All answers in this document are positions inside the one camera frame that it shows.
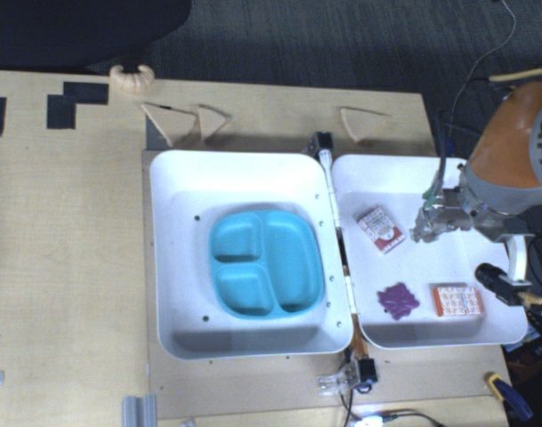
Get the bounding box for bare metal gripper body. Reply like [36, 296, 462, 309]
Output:
[416, 186, 535, 244]

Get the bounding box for white plastic tray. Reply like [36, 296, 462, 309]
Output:
[149, 149, 355, 360]
[331, 153, 530, 350]

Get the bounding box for red and white packet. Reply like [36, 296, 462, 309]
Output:
[356, 205, 407, 255]

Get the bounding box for purple grapes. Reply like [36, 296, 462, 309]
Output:
[376, 281, 421, 321]

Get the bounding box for orange and white carton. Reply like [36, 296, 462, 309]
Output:
[432, 284, 484, 318]

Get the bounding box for thin black and white rod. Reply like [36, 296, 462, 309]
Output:
[318, 148, 368, 360]

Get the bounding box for tan triangular bread slice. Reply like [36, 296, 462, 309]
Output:
[339, 107, 390, 148]
[196, 103, 233, 146]
[140, 101, 198, 149]

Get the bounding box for blue divided plate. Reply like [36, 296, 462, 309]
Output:
[207, 209, 326, 321]

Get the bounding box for tan croissant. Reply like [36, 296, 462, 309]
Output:
[109, 63, 157, 95]

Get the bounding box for black cylinder on white bracket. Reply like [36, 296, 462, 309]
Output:
[474, 233, 535, 307]

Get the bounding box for black block with thin wires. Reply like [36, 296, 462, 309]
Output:
[356, 357, 380, 393]
[311, 131, 335, 153]

